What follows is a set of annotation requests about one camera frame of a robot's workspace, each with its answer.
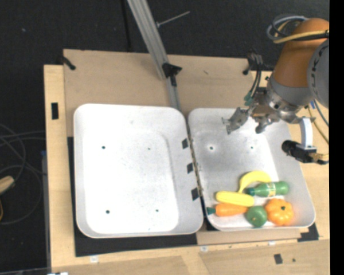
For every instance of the white plastic tray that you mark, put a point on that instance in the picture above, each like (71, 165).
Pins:
(232, 159)
(132, 176)

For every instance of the yellow banana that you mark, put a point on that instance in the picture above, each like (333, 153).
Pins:
(256, 177)

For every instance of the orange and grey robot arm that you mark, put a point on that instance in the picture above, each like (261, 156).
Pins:
(293, 64)

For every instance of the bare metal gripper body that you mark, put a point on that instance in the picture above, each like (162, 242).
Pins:
(271, 110)

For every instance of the orange carrot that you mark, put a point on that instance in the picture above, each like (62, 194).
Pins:
(232, 209)

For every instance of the thin black and white rod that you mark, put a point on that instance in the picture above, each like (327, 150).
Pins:
(195, 168)

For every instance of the green apple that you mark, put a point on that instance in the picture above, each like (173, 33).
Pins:
(256, 216)

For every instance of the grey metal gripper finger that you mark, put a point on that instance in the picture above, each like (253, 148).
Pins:
(264, 125)
(236, 119)

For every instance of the orange pumpkin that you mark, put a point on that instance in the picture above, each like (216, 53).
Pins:
(279, 212)

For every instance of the green plastic bottle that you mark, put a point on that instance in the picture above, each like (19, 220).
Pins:
(271, 188)

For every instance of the yellow corn cob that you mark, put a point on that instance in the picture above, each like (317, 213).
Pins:
(235, 198)

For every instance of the black cylinder on white bracket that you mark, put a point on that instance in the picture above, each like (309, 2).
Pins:
(296, 150)

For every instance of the flat brown board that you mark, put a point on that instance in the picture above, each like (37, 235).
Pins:
(117, 79)

